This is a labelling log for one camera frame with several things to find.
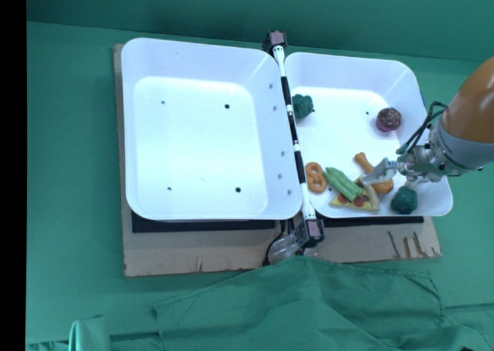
toy pizza slice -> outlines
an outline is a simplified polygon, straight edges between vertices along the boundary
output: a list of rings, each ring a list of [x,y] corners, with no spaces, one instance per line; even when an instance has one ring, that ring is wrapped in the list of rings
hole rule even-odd
[[[364,189],[364,192],[354,198],[353,201],[349,201],[343,194],[338,194],[332,201],[330,206],[335,208],[353,208],[354,210],[378,212],[380,209],[379,197],[376,191],[372,187],[365,187],[362,184],[361,177],[355,181],[359,187]]]

toy food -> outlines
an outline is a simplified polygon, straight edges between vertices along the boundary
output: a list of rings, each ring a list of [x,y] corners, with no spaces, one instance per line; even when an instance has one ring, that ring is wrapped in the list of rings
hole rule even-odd
[[[391,200],[391,209],[400,214],[410,214],[417,206],[417,192],[406,186],[399,187]]]
[[[361,196],[354,198],[354,201],[349,201],[343,194],[338,194],[338,196],[330,201],[330,206],[335,208],[353,208],[355,210],[378,212],[381,208],[381,204],[376,191],[372,187],[365,187],[362,184],[361,177],[355,181],[355,184],[364,189]]]
[[[307,187],[309,190],[316,194],[323,193],[327,187],[323,168],[317,162],[309,162],[306,164],[305,170],[307,175]]]
[[[362,166],[367,174],[372,173],[372,171],[374,170],[372,165],[367,160],[364,152],[359,152],[357,155],[354,156],[354,159],[359,165]],[[388,194],[394,188],[394,182],[392,179],[390,179],[378,184],[372,184],[372,188],[379,194]]]
[[[296,94],[292,97],[293,115],[296,120],[306,118],[314,111],[312,97]]]
[[[324,177],[328,184],[333,185],[349,201],[354,201],[357,196],[362,195],[364,189],[348,178],[343,171],[335,167],[326,167]]]
[[[376,117],[376,126],[382,132],[391,132],[401,125],[401,114],[393,107],[383,108]]]

white tray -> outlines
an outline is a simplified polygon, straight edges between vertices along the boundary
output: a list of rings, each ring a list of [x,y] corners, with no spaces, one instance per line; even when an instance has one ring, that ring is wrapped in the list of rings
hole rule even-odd
[[[153,220],[300,210],[279,70],[254,49],[134,39],[122,49],[126,196]]]
[[[133,39],[121,53],[126,197],[143,218],[162,221],[287,219],[302,204],[293,144],[273,57],[240,49]],[[297,123],[305,163],[357,178],[363,151],[372,164],[395,150],[425,118],[413,72],[399,62],[293,53],[286,57],[292,96],[313,98]],[[401,111],[391,133],[374,122],[386,106]],[[395,190],[404,178],[394,178]],[[376,214],[328,205],[336,191],[310,194],[328,218],[396,217],[391,196]],[[446,179],[423,184],[413,215],[452,206]]]
[[[384,157],[396,160],[396,149],[423,123],[426,110],[414,73],[403,63],[345,56],[293,53],[285,61],[286,75],[293,95],[310,95],[315,112],[297,122],[296,129],[305,163],[315,161],[336,167],[350,179],[363,173],[354,161],[364,152],[372,165]],[[376,115],[385,107],[402,115],[398,129],[384,133],[376,127]],[[421,143],[426,142],[426,135]],[[329,206],[338,192],[310,193],[310,201],[322,215],[331,218],[398,216],[390,209],[394,192],[404,184],[397,174],[394,190],[379,195],[381,209],[375,214]],[[448,180],[421,184],[417,189],[417,216],[441,216],[452,208]]]

pizza topping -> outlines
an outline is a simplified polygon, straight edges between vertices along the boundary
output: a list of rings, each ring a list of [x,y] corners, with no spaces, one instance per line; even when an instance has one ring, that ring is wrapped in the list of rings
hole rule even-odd
[[[342,194],[338,195],[338,201],[340,203],[348,203],[348,199],[346,197],[344,197]]]
[[[357,207],[363,207],[364,204],[365,204],[365,200],[363,197],[361,196],[357,196],[355,199],[354,199],[354,204],[357,206]]]

robotic arm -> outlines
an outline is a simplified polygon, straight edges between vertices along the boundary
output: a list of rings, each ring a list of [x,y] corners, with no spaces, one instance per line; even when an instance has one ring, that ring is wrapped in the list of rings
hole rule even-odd
[[[428,142],[417,145],[426,129]],[[396,161],[384,158],[364,176],[364,184],[383,182],[397,172],[409,184],[439,182],[443,176],[460,176],[493,162],[494,56],[465,80],[448,106],[433,102],[423,124],[396,154]]]

